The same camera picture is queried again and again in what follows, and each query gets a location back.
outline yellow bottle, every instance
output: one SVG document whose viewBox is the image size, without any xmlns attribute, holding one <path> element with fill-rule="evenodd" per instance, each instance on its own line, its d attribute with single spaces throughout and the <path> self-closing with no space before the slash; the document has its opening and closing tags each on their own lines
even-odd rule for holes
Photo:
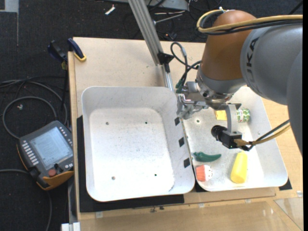
<svg viewBox="0 0 308 231">
<path fill-rule="evenodd" d="M 232 171 L 231 180 L 234 183 L 244 183 L 247 178 L 247 154 L 242 151 L 236 155 Z"/>
</svg>

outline green can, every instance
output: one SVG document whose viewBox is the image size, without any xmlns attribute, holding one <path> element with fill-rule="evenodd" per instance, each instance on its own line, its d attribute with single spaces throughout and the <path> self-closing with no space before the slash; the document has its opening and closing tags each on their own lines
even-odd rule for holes
<svg viewBox="0 0 308 231">
<path fill-rule="evenodd" d="M 238 122 L 248 122 L 250 120 L 250 111 L 249 109 L 238 109 L 237 113 L 237 121 Z"/>
</svg>

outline button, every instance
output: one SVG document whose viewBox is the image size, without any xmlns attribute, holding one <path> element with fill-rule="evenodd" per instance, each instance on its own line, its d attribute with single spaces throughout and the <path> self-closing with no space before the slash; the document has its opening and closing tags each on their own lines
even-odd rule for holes
<svg viewBox="0 0 308 231">
<path fill-rule="evenodd" d="M 54 177 L 57 175 L 57 171 L 54 168 L 52 168 L 48 171 L 48 175 L 49 177 Z"/>
</svg>

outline black floor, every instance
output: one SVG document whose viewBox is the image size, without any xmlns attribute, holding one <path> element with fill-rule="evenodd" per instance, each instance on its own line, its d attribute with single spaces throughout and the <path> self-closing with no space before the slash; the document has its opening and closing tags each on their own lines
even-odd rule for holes
<svg viewBox="0 0 308 231">
<path fill-rule="evenodd" d="M 195 29 L 196 20 L 205 12 L 217 9 L 237 9 L 255 17 L 289 14 L 302 0 L 198 0 L 192 2 L 190 12 L 157 24 L 161 40 L 166 33 L 175 41 L 206 42 Z M 115 5 L 110 14 L 104 13 Z M 5 9 L 0 0 L 0 10 Z M 153 19 L 165 18 L 158 12 L 172 12 L 164 8 L 151 10 Z M 300 6 L 295 14 L 303 13 Z M 60 62 L 51 58 L 47 46 L 52 40 L 68 50 L 70 37 L 142 39 L 128 4 L 98 0 L 19 0 L 19 12 L 0 11 L 0 118 L 4 107 L 16 97 L 39 96 L 50 101 L 59 111 L 59 100 L 49 91 L 29 82 L 7 86 L 5 81 L 37 77 L 62 94 L 64 70 Z M 13 105 L 6 116 L 8 127 L 22 136 L 52 120 L 50 111 L 42 103 L 24 101 Z M 16 150 L 16 139 L 0 122 L 0 170 L 24 169 Z M 50 191 L 52 199 L 51 231 L 59 231 L 67 223 L 67 185 Z M 0 231 L 45 230 L 49 218 L 49 199 L 30 176 L 22 173 L 0 173 Z"/>
</svg>

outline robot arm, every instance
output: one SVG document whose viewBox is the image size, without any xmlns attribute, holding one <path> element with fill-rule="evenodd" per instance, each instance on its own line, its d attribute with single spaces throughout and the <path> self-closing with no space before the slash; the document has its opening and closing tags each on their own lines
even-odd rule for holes
<svg viewBox="0 0 308 231">
<path fill-rule="evenodd" d="M 231 25 L 232 30 L 232 25 L 254 19 L 243 11 L 223 11 L 213 28 Z M 178 115 L 187 119 L 203 108 L 222 109 L 247 85 L 259 96 L 288 106 L 302 154 L 302 38 L 300 19 L 283 25 L 280 18 L 257 29 L 209 34 L 196 81 L 187 82 L 179 96 Z"/>
</svg>

